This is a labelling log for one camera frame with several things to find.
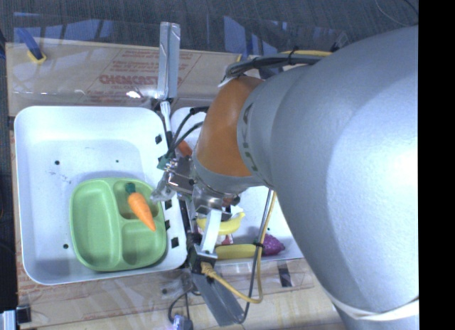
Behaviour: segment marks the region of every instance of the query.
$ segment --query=green plate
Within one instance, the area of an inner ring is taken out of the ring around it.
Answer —
[[[129,208],[125,185],[132,182],[149,204],[156,231]],[[92,270],[111,272],[146,267],[166,251],[163,208],[152,203],[153,188],[136,179],[93,179],[80,183],[71,196],[70,227],[78,260]]]

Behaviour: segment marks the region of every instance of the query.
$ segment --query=carrot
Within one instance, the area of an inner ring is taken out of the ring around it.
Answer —
[[[150,212],[150,207],[147,204],[145,197],[141,193],[136,192],[136,186],[134,183],[127,183],[125,189],[127,193],[129,193],[128,204],[133,213],[135,213],[137,218],[147,225],[150,230],[155,231],[156,226],[154,217]]]
[[[182,156],[191,156],[193,154],[193,150],[184,140],[181,141],[177,148],[182,153]]]

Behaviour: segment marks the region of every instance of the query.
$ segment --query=gray robot arm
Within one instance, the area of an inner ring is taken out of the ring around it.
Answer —
[[[277,192],[348,329],[419,328],[418,313],[349,313],[418,301],[417,40],[416,26],[374,36],[255,86],[237,121],[249,175],[211,171],[193,154],[199,185],[220,198],[259,184]]]

